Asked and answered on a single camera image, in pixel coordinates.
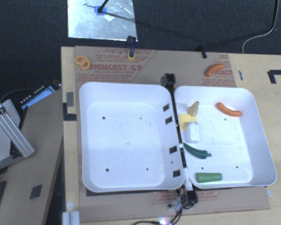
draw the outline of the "silver sheet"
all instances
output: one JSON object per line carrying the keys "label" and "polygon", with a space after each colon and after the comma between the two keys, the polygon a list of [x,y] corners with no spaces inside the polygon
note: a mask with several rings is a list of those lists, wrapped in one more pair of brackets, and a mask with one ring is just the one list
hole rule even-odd
{"label": "silver sheet", "polygon": [[68,36],[126,41],[137,38],[132,0],[109,0],[105,8],[111,15],[97,15],[94,7],[105,0],[67,0]]}

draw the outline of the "white tray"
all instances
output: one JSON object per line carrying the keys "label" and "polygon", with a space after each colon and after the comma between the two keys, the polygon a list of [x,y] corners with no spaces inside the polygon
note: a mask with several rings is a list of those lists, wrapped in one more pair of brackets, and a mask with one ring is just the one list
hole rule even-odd
{"label": "white tray", "polygon": [[[266,186],[276,181],[274,162],[267,145],[253,95],[242,88],[181,86],[175,91],[177,113],[199,101],[197,121],[200,141],[191,144],[212,154],[199,159],[185,152],[189,178],[199,188]],[[216,107],[222,102],[240,110],[240,117],[228,116]],[[185,141],[185,131],[181,131]],[[197,183],[195,173],[221,173],[222,180]]]}
{"label": "white tray", "polygon": [[90,82],[80,89],[80,108],[82,178],[89,190],[167,190],[183,184],[179,148],[170,153],[178,138],[164,87]]}
{"label": "white tray", "polygon": [[[177,113],[199,101],[201,140],[192,147],[212,154],[199,159],[185,151],[195,186],[230,188],[271,185],[276,170],[253,95],[240,88],[182,86]],[[222,102],[242,111],[230,117]],[[80,89],[82,178],[93,192],[168,190],[185,179],[170,93],[159,85],[90,82]],[[185,140],[185,131],[181,131]],[[222,180],[197,183],[195,173],[221,173]]]}

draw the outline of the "yellow block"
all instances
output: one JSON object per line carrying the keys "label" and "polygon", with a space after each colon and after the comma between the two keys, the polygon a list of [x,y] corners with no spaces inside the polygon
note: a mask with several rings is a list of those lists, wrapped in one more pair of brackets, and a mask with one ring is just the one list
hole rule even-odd
{"label": "yellow block", "polygon": [[179,114],[179,121],[180,121],[180,129],[182,131],[186,131],[187,124],[190,122],[196,122],[197,123],[197,117],[193,117],[186,113],[180,113]]}

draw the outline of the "white cable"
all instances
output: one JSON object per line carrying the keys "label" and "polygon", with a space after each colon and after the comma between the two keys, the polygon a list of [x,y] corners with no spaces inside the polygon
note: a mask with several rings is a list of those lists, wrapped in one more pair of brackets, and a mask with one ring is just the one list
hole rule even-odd
{"label": "white cable", "polygon": [[250,40],[254,39],[254,38],[260,38],[260,37],[264,37],[264,36],[267,36],[269,35],[274,29],[275,29],[275,25],[276,25],[276,20],[277,20],[277,14],[278,14],[278,8],[279,8],[279,0],[277,1],[277,10],[276,10],[276,14],[275,14],[275,20],[274,20],[274,24],[273,24],[273,27],[266,33],[266,34],[263,34],[263,35],[258,35],[258,36],[255,36],[255,37],[252,37],[252,38],[249,38],[248,40],[246,40],[243,44],[243,47],[242,47],[242,50],[243,50],[243,53],[244,53],[244,46],[247,42],[249,42]]}

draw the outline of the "orange sausage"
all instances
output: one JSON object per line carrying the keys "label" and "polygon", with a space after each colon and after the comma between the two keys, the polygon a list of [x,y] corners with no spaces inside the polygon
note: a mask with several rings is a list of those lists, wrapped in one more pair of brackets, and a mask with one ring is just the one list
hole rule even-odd
{"label": "orange sausage", "polygon": [[232,117],[239,117],[239,116],[242,115],[241,111],[231,110],[231,109],[225,107],[225,105],[223,103],[217,103],[216,106],[222,113],[224,113],[226,115],[229,115],[229,116],[232,116]]}
{"label": "orange sausage", "polygon": [[206,73],[205,73],[205,76],[206,76],[206,77],[211,77],[212,74],[213,74],[215,71],[217,71],[217,70],[219,70],[219,69],[223,69],[224,67],[225,67],[225,65],[222,64],[222,63],[214,64],[214,65],[210,66],[210,67],[207,69],[207,71],[206,71]]}
{"label": "orange sausage", "polygon": [[82,70],[89,70],[90,69],[90,60],[88,57],[84,55],[77,55],[75,57],[75,63],[80,66]]}

